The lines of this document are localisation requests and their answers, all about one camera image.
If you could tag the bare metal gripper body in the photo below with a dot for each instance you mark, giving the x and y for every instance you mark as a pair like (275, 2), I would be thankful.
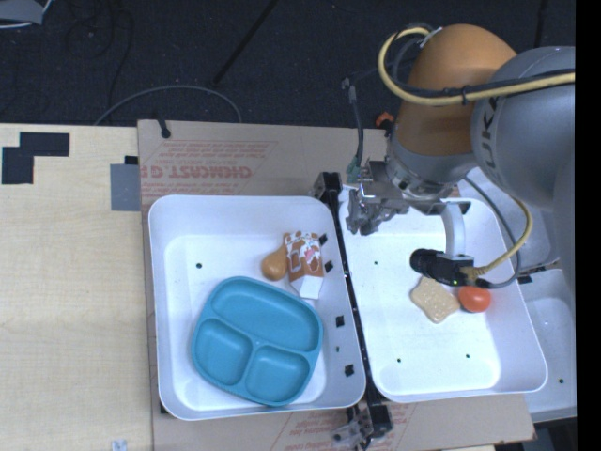
(382, 190)

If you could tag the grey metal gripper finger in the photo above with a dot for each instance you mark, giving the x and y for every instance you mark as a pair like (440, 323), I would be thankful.
(375, 222)
(353, 216)

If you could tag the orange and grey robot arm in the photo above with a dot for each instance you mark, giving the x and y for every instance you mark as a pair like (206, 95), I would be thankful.
(516, 125)

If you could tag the brown and white carton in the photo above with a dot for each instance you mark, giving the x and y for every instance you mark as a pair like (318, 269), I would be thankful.
(307, 263)

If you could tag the tan toy pear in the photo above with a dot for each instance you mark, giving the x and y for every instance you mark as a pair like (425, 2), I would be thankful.
(274, 266)

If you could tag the thin black rod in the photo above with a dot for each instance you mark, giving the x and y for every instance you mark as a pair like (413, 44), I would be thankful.
(357, 317)

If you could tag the beige toy bread slice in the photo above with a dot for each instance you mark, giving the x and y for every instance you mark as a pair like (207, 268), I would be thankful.
(434, 301)

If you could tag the red toy tomato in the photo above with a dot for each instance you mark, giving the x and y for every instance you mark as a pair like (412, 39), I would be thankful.
(475, 300)

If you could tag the white plastic tray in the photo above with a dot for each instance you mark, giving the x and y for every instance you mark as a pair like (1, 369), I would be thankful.
(422, 350)
(188, 223)

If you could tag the brown cardboard board red print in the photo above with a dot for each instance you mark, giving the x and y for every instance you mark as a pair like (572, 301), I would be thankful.
(225, 167)

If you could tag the blue divided plate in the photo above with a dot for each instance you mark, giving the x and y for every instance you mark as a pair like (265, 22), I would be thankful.
(256, 341)

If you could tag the black cylinder on white bracket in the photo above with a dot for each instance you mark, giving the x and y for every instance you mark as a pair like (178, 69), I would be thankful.
(439, 266)

